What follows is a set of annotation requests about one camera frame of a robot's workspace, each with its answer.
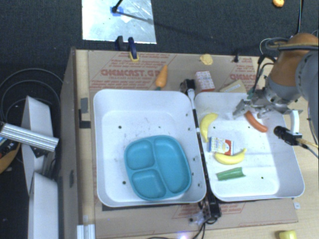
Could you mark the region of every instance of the banana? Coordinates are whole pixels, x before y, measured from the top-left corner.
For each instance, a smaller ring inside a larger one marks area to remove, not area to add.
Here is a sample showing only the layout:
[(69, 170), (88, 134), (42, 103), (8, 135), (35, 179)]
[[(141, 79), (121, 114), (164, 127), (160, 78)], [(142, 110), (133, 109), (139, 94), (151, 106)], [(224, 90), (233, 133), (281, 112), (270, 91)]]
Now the banana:
[(216, 153), (215, 154), (215, 158), (216, 160), (224, 165), (235, 165), (240, 163), (241, 161), (244, 160), (245, 157), (245, 153), (246, 153), (247, 149), (244, 148), (241, 152), (239, 152), (236, 155), (233, 156), (228, 156), (225, 154), (221, 154), (221, 153)]
[(199, 129), (202, 137), (204, 138), (205, 142), (208, 142), (207, 134), (208, 134), (208, 127), (209, 125), (217, 119), (218, 114), (210, 113), (207, 114), (200, 122)]

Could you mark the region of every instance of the silver metal sheet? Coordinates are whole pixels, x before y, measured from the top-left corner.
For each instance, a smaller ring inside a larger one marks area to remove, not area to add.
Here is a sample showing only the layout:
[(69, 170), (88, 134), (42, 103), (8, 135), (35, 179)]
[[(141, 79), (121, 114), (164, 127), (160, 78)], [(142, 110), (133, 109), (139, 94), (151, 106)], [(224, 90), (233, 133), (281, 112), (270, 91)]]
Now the silver metal sheet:
[(156, 44), (151, 0), (123, 0), (118, 11), (111, 9), (119, 0), (82, 0), (84, 40), (124, 41), (133, 37), (137, 43)]

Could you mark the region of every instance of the cardboard box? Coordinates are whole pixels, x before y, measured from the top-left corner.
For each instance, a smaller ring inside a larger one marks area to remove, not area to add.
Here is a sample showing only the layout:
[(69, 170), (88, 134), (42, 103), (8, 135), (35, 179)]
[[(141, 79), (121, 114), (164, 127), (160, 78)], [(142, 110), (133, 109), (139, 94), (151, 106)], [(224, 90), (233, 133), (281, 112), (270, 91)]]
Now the cardboard box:
[[(139, 53), (130, 61), (127, 52), (72, 49), (61, 92), (62, 164), (59, 181), (60, 230), (66, 239), (76, 238), (77, 225), (95, 224), (96, 238), (123, 238), (198, 230), (198, 204), (141, 208), (103, 206), (96, 192), (96, 155), (91, 106), (103, 88), (154, 90), (159, 70), (168, 64), (164, 90), (178, 91), (184, 79), (207, 67), (198, 55)], [(240, 78), (246, 88), (254, 84), (253, 60), (233, 63), (229, 56), (213, 56), (216, 90)], [(291, 199), (223, 203), (222, 217), (208, 230), (298, 221)]]

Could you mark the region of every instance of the dark floor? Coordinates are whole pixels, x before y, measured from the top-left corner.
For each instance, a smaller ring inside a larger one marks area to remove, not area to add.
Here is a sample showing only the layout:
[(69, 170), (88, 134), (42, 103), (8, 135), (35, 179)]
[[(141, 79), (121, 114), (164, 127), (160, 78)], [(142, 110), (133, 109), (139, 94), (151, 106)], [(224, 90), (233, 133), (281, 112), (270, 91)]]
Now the dark floor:
[[(211, 53), (258, 56), (267, 37), (288, 37), (297, 29), (300, 0), (285, 0), (283, 8), (272, 0), (152, 0), (156, 45), (137, 45), (139, 51)], [(0, 0), (0, 83), (13, 72), (43, 68), (63, 78), (71, 46), (112, 50), (110, 42), (82, 40), (81, 0)], [(301, 32), (317, 30), (319, 0), (305, 0)], [(60, 84), (45, 73), (18, 75), (0, 89), (19, 80), (42, 80), (59, 93)], [(5, 112), (25, 95), (48, 99), (55, 115), (54, 96), (37, 84), (10, 90), (1, 107)], [(8, 113), (8, 122), (20, 124), (23, 102)], [(23, 166), (18, 159), (12, 171), (0, 175), (0, 238), (27, 238), (28, 196)]]

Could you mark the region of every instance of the carrot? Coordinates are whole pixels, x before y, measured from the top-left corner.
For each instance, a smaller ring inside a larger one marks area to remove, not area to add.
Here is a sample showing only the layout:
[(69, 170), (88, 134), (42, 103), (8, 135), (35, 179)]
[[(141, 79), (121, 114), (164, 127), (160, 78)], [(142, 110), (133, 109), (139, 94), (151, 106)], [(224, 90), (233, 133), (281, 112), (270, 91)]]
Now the carrot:
[(167, 65), (164, 65), (161, 69), (159, 75), (156, 78), (155, 85), (156, 87), (163, 88), (167, 82)]
[(265, 133), (268, 131), (268, 128), (265, 125), (260, 124), (253, 116), (253, 114), (248, 111), (245, 113), (245, 117), (247, 119), (247, 121), (250, 123), (250, 125), (252, 125), (255, 129), (257, 129), (258, 131)]

